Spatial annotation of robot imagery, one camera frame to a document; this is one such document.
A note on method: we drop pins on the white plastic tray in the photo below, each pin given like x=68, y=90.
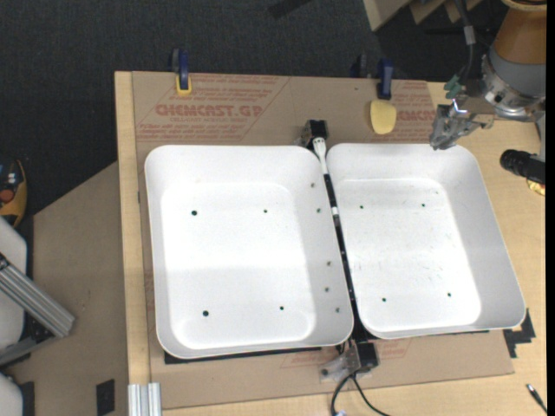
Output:
x=416, y=241
x=243, y=254

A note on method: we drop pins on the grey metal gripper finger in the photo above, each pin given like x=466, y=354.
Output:
x=459, y=130
x=439, y=130

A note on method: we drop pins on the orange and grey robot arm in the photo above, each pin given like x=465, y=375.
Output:
x=522, y=33

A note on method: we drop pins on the pale yellow toy bread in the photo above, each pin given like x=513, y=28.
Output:
x=382, y=117

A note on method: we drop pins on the brown cardboard board red print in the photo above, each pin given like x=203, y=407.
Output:
x=269, y=102

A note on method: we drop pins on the black cylinder on white bracket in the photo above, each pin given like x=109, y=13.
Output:
x=522, y=165

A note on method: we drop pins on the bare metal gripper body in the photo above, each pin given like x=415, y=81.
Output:
x=507, y=102

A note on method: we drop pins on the thin black and white rod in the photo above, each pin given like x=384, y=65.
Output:
x=334, y=206

